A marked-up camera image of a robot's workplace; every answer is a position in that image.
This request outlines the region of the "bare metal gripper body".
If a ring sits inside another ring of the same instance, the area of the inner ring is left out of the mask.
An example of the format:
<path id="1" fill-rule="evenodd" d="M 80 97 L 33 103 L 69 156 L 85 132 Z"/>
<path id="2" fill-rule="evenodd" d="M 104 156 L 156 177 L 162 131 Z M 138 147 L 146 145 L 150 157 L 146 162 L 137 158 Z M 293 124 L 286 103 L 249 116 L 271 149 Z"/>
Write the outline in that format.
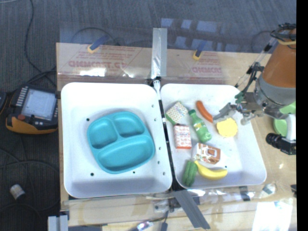
<path id="1" fill-rule="evenodd" d="M 247 119 L 255 116 L 268 115 L 275 119 L 286 119 L 288 114 L 283 114 L 280 109 L 282 104 L 269 99 L 262 92 L 239 92 L 235 95 L 236 109 Z"/>

